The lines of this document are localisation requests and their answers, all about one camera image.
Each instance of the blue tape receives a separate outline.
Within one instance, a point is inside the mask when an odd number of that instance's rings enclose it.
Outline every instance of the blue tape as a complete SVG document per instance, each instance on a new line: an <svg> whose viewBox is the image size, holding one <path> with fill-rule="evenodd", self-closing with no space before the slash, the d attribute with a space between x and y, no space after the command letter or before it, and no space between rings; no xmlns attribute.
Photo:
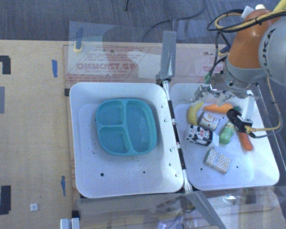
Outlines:
<svg viewBox="0 0 286 229"><path fill-rule="evenodd" d="M82 47L82 35L84 33L84 28L83 27L80 27L76 33L76 49L81 49Z"/></svg>
<svg viewBox="0 0 286 229"><path fill-rule="evenodd" d="M61 177L61 188L62 188L62 192L63 192L63 196L66 196L66 177L62 176Z"/></svg>
<svg viewBox="0 0 286 229"><path fill-rule="evenodd" d="M53 70L53 75L54 77L58 77L57 75L57 61L52 59L52 70Z"/></svg>

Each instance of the white tray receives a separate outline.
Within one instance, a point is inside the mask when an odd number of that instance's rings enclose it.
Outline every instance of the white tray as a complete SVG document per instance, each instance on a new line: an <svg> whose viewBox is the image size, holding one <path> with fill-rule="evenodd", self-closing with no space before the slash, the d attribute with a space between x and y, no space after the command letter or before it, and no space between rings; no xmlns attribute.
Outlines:
<svg viewBox="0 0 286 229"><path fill-rule="evenodd" d="M241 187L272 186L279 180L279 171L267 137L260 139L251 138L254 146L252 151L244 151L240 146L237 134L232 137L228 145L215 147L215 150L231 158L231 164L226 174L222 174L210 166L204 164L208 147L189 143L184 139L185 131L189 127L186 115L193 101L194 93L200 84L175 84L170 95L173 102L175 120L180 135L181 147L190 183L199 190L233 189ZM209 95L205 104L213 104L216 99ZM228 100L233 105L243 107L244 100L233 98ZM228 121L226 115L214 114L220 117L219 126L215 132L219 134L222 127ZM263 127L259 110L255 104L251 118L254 127Z"/></svg>
<svg viewBox="0 0 286 229"><path fill-rule="evenodd" d="M148 154L115 156L99 143L95 123L100 103L136 98L151 107L157 145ZM184 178L165 91L153 83L78 83L70 90L75 181L87 198L172 193Z"/></svg>

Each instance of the gray carpet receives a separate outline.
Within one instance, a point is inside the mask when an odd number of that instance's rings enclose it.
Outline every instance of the gray carpet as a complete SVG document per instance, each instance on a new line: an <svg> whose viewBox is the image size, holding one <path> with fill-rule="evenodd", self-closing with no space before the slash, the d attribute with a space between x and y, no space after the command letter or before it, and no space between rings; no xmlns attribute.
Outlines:
<svg viewBox="0 0 286 229"><path fill-rule="evenodd" d="M180 41L213 43L214 33L207 24L230 9L264 4L273 9L280 0L205 0L204 11L181 20ZM202 7L202 0L0 0L0 39L67 40L71 21L150 28L168 19L189 17ZM166 22L155 28L171 30Z"/></svg>

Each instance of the cardboard surface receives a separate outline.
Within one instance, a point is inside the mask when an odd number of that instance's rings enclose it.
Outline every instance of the cardboard surface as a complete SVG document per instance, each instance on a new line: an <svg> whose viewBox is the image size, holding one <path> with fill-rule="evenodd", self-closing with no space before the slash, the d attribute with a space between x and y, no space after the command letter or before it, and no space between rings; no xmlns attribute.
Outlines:
<svg viewBox="0 0 286 229"><path fill-rule="evenodd" d="M58 228L61 218L71 217L64 44L0 41L0 55L11 58L11 74L2 74L0 64L0 87L5 89L5 109L0 114L0 188L11 186L11 210L0 215L0 229ZM58 77L53 76L52 60L58 63ZM38 210L31 212L34 203Z"/></svg>

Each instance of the black tape marking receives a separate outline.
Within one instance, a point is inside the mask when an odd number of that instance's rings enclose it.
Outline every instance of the black tape marking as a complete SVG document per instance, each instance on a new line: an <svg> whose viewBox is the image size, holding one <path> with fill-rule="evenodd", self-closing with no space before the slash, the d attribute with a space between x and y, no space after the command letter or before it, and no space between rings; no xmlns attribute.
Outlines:
<svg viewBox="0 0 286 229"><path fill-rule="evenodd" d="M2 62L2 74L11 74L10 57L0 55L0 62Z"/></svg>
<svg viewBox="0 0 286 229"><path fill-rule="evenodd" d="M0 215L7 215L11 210L11 186L1 186Z"/></svg>
<svg viewBox="0 0 286 229"><path fill-rule="evenodd" d="M176 123L173 123L173 128L174 128L174 133L175 133L175 137L176 137L176 142L179 144L180 143L180 139L179 139Z"/></svg>
<svg viewBox="0 0 286 229"><path fill-rule="evenodd" d="M70 96L70 88L65 88L65 96L66 97Z"/></svg>
<svg viewBox="0 0 286 229"><path fill-rule="evenodd" d="M181 148L178 149L178 153L179 153L179 158L180 158L180 162L181 162L181 168L182 168L182 170L185 170L186 167L185 167L183 152L182 152Z"/></svg>
<svg viewBox="0 0 286 229"><path fill-rule="evenodd" d="M81 216L78 210L72 210L72 218L81 219Z"/></svg>
<svg viewBox="0 0 286 229"><path fill-rule="evenodd" d="M170 109L172 119L175 119L173 104L172 104L172 101L171 101L171 100L168 101L168 107L169 107L169 109Z"/></svg>

